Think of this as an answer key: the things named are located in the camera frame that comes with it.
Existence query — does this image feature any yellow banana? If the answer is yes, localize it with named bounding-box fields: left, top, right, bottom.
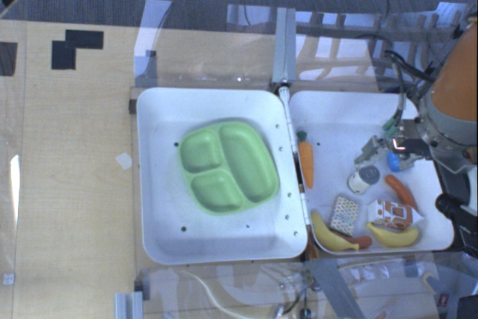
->
left=310, top=211, right=360, bottom=253
left=366, top=222, right=420, bottom=249

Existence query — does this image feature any orange sausage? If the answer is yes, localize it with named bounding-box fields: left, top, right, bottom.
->
left=384, top=174, right=420, bottom=212

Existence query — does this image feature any orange carrot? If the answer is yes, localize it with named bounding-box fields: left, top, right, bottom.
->
left=296, top=130, right=315, bottom=191

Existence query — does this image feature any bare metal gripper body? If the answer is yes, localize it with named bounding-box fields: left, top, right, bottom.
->
left=391, top=118, right=433, bottom=161

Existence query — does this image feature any blue rounded toy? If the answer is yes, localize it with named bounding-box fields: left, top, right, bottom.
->
left=386, top=151, right=404, bottom=173

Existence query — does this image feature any white can with grey lid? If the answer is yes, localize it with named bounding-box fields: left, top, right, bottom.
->
left=347, top=164, right=381, bottom=196

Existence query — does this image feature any white and brown carton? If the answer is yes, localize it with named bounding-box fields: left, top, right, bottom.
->
left=367, top=199, right=425, bottom=231

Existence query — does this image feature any white plastic tray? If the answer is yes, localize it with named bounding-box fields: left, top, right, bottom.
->
left=289, top=90, right=456, bottom=256
left=136, top=87, right=309, bottom=266

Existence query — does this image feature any orange patterned packet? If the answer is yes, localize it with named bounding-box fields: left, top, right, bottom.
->
left=328, top=195, right=361, bottom=237

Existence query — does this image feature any red-brown sausage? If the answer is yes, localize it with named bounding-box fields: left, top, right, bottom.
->
left=338, top=231, right=373, bottom=250

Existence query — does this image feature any green divided plate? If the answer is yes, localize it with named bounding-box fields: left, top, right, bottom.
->
left=178, top=120, right=282, bottom=215

